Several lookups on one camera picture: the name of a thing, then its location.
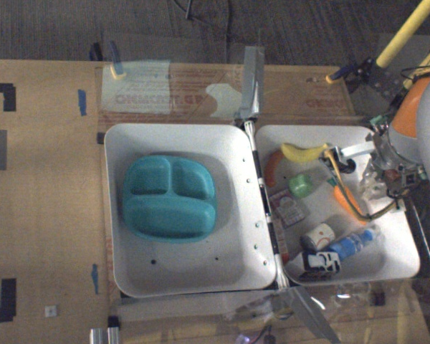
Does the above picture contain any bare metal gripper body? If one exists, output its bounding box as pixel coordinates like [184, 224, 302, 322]
[371, 125, 429, 198]

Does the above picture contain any orange carrot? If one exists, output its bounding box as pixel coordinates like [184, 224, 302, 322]
[325, 176, 369, 226]

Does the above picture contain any yellow banana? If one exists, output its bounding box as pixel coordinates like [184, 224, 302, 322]
[279, 142, 330, 165]

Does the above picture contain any green rounded block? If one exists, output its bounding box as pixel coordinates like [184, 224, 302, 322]
[287, 173, 314, 199]

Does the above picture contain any blue clear plastic bottle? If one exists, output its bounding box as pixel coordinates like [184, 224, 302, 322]
[327, 225, 381, 262]

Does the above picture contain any white plastic tray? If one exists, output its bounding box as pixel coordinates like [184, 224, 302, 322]
[254, 124, 421, 287]
[103, 123, 278, 298]

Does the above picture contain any white can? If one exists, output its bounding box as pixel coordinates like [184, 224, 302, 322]
[300, 222, 336, 253]

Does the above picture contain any pink and white packet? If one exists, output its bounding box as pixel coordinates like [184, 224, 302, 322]
[269, 188, 306, 228]

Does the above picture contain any brown cardboard board red print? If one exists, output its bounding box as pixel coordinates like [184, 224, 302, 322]
[95, 62, 422, 344]

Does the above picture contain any orange sausage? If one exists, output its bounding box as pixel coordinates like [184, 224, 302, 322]
[264, 149, 285, 188]

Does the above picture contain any black and white carton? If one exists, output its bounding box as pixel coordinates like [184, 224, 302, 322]
[298, 250, 342, 283]

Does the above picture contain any green divided plate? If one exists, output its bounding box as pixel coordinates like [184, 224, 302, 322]
[121, 155, 217, 244]

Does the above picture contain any black cylinder on white bracket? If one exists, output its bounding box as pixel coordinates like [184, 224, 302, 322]
[319, 140, 376, 175]

